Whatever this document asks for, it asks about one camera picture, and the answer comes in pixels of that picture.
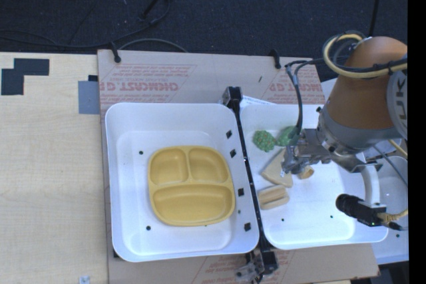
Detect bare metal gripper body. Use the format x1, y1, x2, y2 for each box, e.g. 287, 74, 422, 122
290, 128, 384, 174

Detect tan biscuit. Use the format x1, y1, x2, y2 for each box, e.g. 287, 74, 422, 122
296, 166, 316, 181

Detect beige pizza slice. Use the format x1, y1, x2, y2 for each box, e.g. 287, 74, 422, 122
260, 147, 294, 189

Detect green broccoli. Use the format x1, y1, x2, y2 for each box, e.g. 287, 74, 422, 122
276, 125, 299, 148

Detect green grapes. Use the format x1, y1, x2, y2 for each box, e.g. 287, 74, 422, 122
252, 130, 278, 154

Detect beige hot dog bun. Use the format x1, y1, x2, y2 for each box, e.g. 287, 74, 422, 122
257, 184, 291, 211

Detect thin black and white rod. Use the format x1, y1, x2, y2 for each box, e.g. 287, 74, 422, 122
230, 99, 268, 254

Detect white plastic tray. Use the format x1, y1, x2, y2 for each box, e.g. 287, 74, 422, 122
105, 102, 260, 263
239, 102, 409, 251

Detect white paper sheet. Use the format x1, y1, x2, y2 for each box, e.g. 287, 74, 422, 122
240, 94, 278, 108

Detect yellow divided plate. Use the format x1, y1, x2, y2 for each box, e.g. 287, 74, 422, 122
147, 145, 236, 227

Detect brown cardboard board red print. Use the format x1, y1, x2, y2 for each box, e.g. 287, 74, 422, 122
97, 49, 381, 284

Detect black cylinder on white bracket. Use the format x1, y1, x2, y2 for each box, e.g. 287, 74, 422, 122
335, 161, 389, 228

